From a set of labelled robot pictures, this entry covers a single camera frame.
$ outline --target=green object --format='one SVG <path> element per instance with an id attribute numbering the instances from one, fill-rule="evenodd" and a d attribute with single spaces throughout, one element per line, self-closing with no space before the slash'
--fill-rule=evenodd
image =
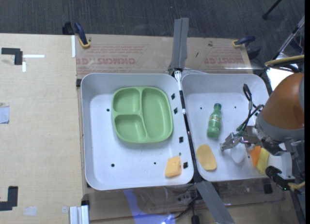
<path id="1" fill-rule="evenodd" d="M 209 122 L 208 122 L 208 129 L 207 129 L 208 137 L 218 138 L 219 129 L 221 127 L 221 119 L 222 119 L 222 115 L 220 112 L 221 108 L 222 108 L 222 105 L 219 103 L 216 103 L 214 105 L 214 111 L 210 115 Z"/>
<path id="2" fill-rule="evenodd" d="M 112 97 L 112 119 L 117 136 L 127 142 L 164 141 L 173 123 L 166 94 L 155 87 L 126 87 Z"/>

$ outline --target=orange object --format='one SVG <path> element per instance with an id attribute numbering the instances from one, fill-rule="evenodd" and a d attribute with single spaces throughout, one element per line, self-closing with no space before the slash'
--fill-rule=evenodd
<path id="1" fill-rule="evenodd" d="M 255 146 L 251 151 L 253 166 L 257 166 L 258 159 L 260 157 L 261 146 Z"/>

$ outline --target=tan oval object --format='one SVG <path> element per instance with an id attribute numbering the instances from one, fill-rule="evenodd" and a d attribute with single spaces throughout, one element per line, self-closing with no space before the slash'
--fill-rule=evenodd
<path id="1" fill-rule="evenodd" d="M 217 167 L 217 161 L 207 144 L 199 146 L 196 150 L 197 159 L 203 168 L 207 171 L 214 170 Z"/>

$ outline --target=yellow sponge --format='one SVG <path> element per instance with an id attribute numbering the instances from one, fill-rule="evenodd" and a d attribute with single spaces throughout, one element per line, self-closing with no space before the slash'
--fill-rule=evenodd
<path id="1" fill-rule="evenodd" d="M 169 158 L 166 165 L 166 177 L 174 177 L 181 174 L 181 160 L 180 156 Z"/>
<path id="2" fill-rule="evenodd" d="M 257 169 L 261 174 L 265 174 L 268 158 L 269 158 L 269 152 L 266 149 L 261 148 L 260 156 L 257 162 Z"/>

